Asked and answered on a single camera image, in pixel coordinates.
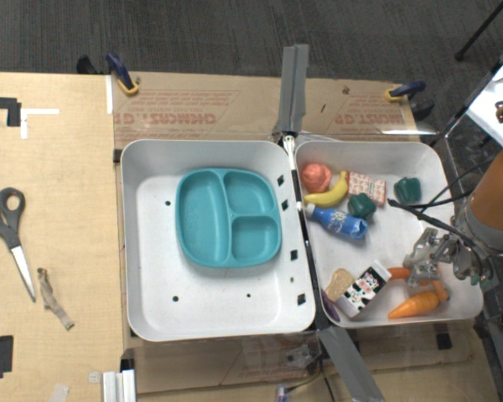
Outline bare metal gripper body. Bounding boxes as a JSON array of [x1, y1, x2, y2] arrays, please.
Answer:
[[436, 233, 494, 286]]

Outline small orange carrot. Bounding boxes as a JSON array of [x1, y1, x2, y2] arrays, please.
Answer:
[[386, 266, 451, 303]]

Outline white plastic tray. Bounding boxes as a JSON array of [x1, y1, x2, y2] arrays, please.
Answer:
[[293, 140, 485, 330], [120, 139, 318, 343]]

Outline large orange carrot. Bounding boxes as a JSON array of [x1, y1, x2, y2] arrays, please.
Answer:
[[386, 290, 441, 320]]

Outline green bell pepper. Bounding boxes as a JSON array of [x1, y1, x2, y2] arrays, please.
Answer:
[[392, 177, 423, 206], [346, 193, 378, 220]]

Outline white cow print carton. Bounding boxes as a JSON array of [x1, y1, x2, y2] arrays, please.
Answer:
[[335, 260, 392, 319]]

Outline orange print packet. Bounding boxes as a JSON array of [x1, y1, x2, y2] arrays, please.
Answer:
[[345, 171, 388, 208]]

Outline tan bread slice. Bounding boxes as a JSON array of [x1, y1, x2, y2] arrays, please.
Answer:
[[324, 268, 356, 302]]

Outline blue bottle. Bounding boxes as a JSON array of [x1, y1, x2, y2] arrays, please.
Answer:
[[304, 203, 369, 241]]

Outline purple eggplant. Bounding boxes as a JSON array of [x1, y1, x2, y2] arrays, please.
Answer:
[[321, 292, 342, 323]]

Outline yellow banana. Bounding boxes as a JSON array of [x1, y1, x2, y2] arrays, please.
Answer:
[[303, 170, 350, 209]]

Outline blue divided plate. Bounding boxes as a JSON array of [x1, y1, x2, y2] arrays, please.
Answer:
[[175, 167, 283, 269]]

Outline brown cardboard board red print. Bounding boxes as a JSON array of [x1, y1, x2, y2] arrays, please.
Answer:
[[111, 71, 475, 395]]

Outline grey handled scissors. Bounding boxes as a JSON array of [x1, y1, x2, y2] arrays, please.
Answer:
[[0, 187, 38, 303]]

